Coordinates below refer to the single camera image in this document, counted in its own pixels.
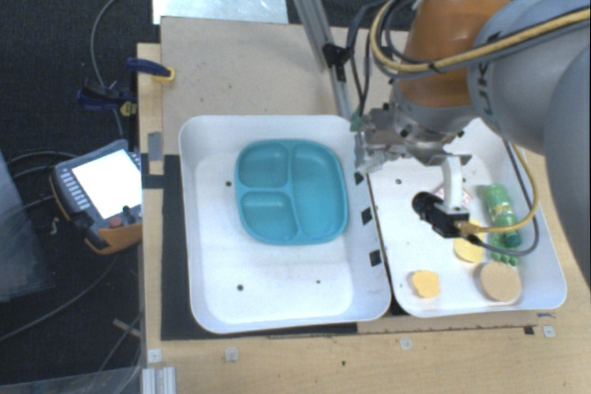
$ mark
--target wooden table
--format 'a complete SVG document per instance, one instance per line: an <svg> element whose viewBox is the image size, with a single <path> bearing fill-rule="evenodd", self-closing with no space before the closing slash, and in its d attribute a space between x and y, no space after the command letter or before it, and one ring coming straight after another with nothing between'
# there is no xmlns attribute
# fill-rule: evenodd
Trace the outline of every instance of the wooden table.
<svg viewBox="0 0 591 394"><path fill-rule="evenodd" d="M342 44L344 31L334 34ZM148 153L149 142L157 145L151 147L151 174L163 172L159 151L178 153L178 128L194 115L335 113L328 74L318 71L298 26L165 18L162 48L141 44L139 56L163 58L176 71L173 85L139 75L141 151ZM387 97L386 81L374 80L368 104ZM531 154L528 160L567 280L562 307L542 317L402 316L360 324L359 334L347 336L162 341L163 191L145 189L145 344L149 354L162 354L153 365L175 366L179 393L587 392L589 289L552 205L544 160ZM534 326L534 334L525 334L524 326ZM545 336L544 326L551 326L555 337ZM403 349L405 339L412 349ZM228 348L238 349L236 362L226 361Z"/></svg>

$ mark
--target beige round object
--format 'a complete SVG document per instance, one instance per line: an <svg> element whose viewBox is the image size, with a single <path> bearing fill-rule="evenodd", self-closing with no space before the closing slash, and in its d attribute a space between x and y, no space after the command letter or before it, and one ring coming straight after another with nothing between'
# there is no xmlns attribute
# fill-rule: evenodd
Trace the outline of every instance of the beige round object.
<svg viewBox="0 0 591 394"><path fill-rule="evenodd" d="M495 301L514 301L521 294L521 280L513 268L499 261L491 261L480 273L485 294Z"/></svg>
<svg viewBox="0 0 591 394"><path fill-rule="evenodd" d="M436 272L417 271L413 273L412 282L416 293L421 297L435 297L440 293L440 278Z"/></svg>

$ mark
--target green bottle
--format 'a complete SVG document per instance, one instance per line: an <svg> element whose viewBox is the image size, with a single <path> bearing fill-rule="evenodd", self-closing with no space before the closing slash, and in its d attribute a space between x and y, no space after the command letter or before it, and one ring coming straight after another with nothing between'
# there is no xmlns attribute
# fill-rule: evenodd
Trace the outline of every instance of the green bottle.
<svg viewBox="0 0 591 394"><path fill-rule="evenodd" d="M503 185L489 185L484 190L484 199L487 201L488 213L494 226L504 227L517 223L511 200L507 196L507 189ZM515 248L521 244L521 236L515 230L502 233L501 239L504 242L504 246L508 248Z"/></svg>

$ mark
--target black mat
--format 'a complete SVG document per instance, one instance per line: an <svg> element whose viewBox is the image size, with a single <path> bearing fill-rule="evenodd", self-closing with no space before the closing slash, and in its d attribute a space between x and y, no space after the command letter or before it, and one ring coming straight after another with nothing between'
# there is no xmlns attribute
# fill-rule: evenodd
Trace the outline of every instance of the black mat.
<svg viewBox="0 0 591 394"><path fill-rule="evenodd" d="M216 335L203 329L191 314L185 212L178 156L164 157L162 340L198 340L261 335L329 335L356 333L356 324L338 324Z"/></svg>

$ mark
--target black floor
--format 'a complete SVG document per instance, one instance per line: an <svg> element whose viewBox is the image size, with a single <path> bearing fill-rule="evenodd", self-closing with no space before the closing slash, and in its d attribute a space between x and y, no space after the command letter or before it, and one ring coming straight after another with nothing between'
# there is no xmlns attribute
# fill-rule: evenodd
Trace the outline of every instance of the black floor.
<svg viewBox="0 0 591 394"><path fill-rule="evenodd" d="M92 22L107 0L0 0L0 150L9 160L25 149L82 154L117 138L113 117L80 110L76 92L94 80L89 37ZM333 25L346 25L357 9L374 0L324 0ZM155 42L151 0L122 0L107 15L97 37L98 60L107 82L129 86L124 61L137 42ZM289 5L292 21L296 12ZM48 161L28 161L40 166ZM49 192L46 173L19 179L25 202ZM53 289L0 303L0 339L80 293L112 262L98 257L65 222L50 234L58 215L49 203L32 218L54 273ZM130 322L138 314L137 250L119 256L107 277L87 296L36 328L0 342L0 385L96 371L121 330L113 319ZM107 368L134 363L138 343L128 338Z"/></svg>

